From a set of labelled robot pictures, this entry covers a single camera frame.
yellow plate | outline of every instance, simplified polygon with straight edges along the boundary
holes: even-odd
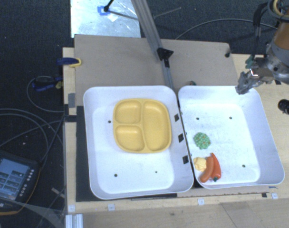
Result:
[[[119,101],[114,108],[113,129],[117,145],[127,152],[161,152],[172,140],[168,109],[151,99]]]

black clamp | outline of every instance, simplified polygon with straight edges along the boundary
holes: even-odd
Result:
[[[167,50],[167,49],[160,47],[157,49],[157,54],[159,56],[159,59],[161,61],[162,60],[164,61],[165,67],[170,67],[169,58],[173,54],[173,51],[170,51],[170,50]]]

